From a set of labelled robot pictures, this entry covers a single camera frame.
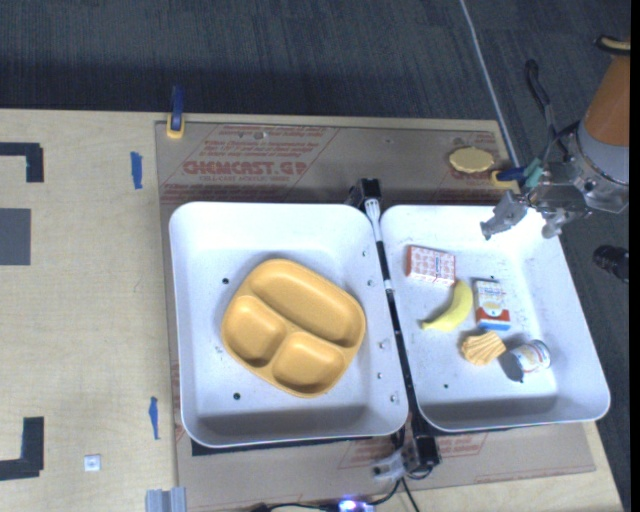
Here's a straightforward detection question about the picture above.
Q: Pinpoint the thin black and white rod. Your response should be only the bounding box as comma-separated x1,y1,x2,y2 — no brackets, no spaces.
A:
364,197,426,441

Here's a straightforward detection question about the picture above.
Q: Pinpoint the orange and white patterned packet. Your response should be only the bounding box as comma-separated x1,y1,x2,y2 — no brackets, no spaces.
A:
404,244,458,290

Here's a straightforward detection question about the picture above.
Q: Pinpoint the white plastic tray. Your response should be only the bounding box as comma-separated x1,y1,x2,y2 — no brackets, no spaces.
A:
168,200,410,449
379,203,612,434

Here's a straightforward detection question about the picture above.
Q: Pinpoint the orange divided plate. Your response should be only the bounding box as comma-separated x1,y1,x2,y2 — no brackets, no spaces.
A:
219,257,368,400

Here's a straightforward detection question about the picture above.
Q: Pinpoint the brown cardboard board, red print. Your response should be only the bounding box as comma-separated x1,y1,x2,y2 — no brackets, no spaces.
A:
154,119,597,502

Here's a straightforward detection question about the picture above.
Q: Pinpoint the black block with thin wires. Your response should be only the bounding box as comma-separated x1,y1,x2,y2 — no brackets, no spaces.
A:
344,177,384,209
399,432,444,474

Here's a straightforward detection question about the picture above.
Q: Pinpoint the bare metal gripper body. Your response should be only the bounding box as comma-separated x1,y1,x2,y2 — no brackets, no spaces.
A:
525,160,630,222

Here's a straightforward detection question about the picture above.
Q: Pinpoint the yellow banana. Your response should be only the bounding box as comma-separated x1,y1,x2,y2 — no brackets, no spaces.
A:
418,279,475,333

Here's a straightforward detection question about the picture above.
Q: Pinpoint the round yellow biscuit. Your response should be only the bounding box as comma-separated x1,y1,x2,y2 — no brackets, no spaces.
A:
448,146,497,175

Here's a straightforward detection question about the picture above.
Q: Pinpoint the orange ridged biscuit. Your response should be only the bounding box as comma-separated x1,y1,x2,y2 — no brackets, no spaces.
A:
460,330,508,367

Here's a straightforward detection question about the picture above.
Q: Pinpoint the white and orange carton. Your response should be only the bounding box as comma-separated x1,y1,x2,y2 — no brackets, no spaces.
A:
471,277,513,332

